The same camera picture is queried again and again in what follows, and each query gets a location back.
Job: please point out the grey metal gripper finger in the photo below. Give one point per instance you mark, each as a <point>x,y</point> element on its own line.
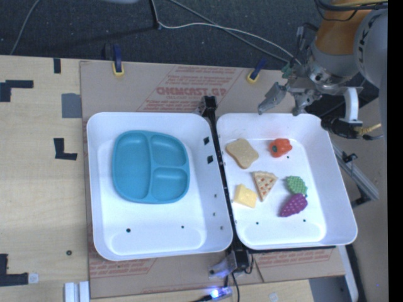
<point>301,104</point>
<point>271,99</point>

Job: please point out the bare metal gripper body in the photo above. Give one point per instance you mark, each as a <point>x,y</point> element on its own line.
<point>310,82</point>

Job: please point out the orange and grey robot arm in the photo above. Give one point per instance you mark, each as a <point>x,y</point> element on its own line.
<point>340,33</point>

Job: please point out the orange bell pepper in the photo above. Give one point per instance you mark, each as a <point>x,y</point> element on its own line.
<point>279,147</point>

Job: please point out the tan bread slice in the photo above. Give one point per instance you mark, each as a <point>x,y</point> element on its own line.
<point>241,153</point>

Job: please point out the white plastic tray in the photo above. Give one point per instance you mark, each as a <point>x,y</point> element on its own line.
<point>318,168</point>
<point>151,231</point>

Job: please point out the green grapes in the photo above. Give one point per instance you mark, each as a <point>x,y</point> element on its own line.
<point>296,185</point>

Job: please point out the pizza slice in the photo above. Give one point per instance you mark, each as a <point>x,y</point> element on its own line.
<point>264,183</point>

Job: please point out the brown cardboard board red print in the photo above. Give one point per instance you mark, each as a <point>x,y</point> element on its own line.
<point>176,83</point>

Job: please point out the yellow cheese wedge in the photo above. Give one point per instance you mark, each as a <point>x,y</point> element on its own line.
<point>245,196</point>

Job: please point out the purple grapes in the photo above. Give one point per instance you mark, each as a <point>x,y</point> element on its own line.
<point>293,205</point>

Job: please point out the blue divided plate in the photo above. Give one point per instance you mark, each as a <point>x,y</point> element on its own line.
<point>150,167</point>

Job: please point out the black cylinder on white bracket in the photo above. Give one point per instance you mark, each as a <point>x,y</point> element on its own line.
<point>341,123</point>

